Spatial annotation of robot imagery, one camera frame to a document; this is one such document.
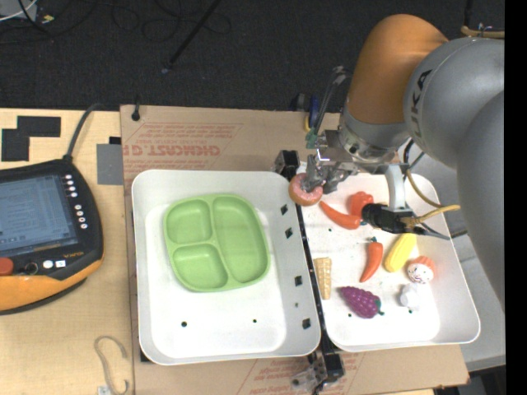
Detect orange bell pepper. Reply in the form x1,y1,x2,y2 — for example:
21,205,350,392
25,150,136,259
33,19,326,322
348,191,375,218

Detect white plastic tray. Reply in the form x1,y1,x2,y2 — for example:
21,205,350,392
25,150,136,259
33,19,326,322
131,169,323,366
292,170,482,354

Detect pink doughnut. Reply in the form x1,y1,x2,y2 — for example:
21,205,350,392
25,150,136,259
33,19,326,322
287,172,325,207

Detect black block with wires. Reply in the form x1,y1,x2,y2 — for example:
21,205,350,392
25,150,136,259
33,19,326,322
319,351,346,384
276,149,301,179

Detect beige ice cream cone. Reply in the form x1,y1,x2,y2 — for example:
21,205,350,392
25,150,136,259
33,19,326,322
312,256,333,301

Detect orange chilli pepper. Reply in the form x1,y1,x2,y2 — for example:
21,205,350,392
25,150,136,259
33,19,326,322
358,236,385,284

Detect white lumpy toy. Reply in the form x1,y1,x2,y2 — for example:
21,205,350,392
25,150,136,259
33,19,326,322
397,281,430,311

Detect purple grapes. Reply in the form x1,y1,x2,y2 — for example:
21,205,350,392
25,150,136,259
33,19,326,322
338,286,385,320

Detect brown cardboard board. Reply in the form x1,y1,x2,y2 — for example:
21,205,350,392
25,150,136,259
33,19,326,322
119,104,471,395

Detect orange carrot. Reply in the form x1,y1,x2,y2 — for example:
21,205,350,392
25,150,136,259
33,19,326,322
319,199,363,230

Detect orange and white cupcake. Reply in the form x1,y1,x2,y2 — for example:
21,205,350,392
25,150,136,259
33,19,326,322
406,255,437,285

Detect green divided plate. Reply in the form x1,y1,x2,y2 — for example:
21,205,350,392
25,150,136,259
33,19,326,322
162,193,272,293

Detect yellow corn cob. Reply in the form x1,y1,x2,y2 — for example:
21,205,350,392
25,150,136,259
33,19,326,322
384,232,418,273

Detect black cylinder on white bracket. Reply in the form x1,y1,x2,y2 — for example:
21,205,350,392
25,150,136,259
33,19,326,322
361,164,417,235

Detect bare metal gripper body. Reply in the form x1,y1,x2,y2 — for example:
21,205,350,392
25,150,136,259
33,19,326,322
315,128,399,177

